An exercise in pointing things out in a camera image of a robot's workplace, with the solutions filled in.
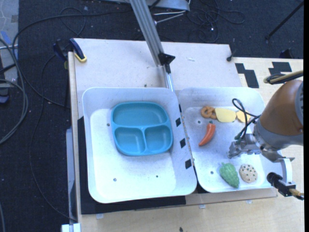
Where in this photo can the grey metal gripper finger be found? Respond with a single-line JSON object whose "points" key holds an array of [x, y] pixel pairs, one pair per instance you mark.
{"points": [[242, 151], [232, 151]]}

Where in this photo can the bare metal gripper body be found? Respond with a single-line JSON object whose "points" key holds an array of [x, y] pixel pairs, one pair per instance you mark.
{"points": [[249, 142]]}

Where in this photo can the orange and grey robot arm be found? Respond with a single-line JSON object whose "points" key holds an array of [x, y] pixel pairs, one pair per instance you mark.
{"points": [[280, 115]]}

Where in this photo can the white plastic tray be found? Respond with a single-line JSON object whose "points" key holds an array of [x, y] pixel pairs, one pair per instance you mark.
{"points": [[217, 153], [135, 175]]}

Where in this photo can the beige toy biscuit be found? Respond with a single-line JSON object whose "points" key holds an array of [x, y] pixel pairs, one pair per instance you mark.
{"points": [[248, 173]]}

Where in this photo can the green toy grapes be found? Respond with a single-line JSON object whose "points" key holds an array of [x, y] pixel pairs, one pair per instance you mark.
{"points": [[229, 175]]}

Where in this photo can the yellow toy chip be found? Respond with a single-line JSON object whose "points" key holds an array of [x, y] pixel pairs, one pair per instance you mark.
{"points": [[242, 117]]}

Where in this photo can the orange toy carrot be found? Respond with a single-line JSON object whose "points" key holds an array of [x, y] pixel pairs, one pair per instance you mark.
{"points": [[208, 134]]}

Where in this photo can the yellow toy cheese slice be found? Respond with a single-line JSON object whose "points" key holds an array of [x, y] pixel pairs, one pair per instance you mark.
{"points": [[225, 115]]}

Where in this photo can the brown toy pretzel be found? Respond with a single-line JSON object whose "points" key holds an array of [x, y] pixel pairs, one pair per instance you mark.
{"points": [[207, 112]]}

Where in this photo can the blue divided plate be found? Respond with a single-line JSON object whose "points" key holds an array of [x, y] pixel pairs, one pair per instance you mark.
{"points": [[140, 120]]}

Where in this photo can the pale wood board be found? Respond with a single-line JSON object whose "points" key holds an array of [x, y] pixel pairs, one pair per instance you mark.
{"points": [[120, 64]]}

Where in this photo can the black cylinder on white bracket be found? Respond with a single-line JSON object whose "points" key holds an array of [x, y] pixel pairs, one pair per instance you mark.
{"points": [[286, 175]]}

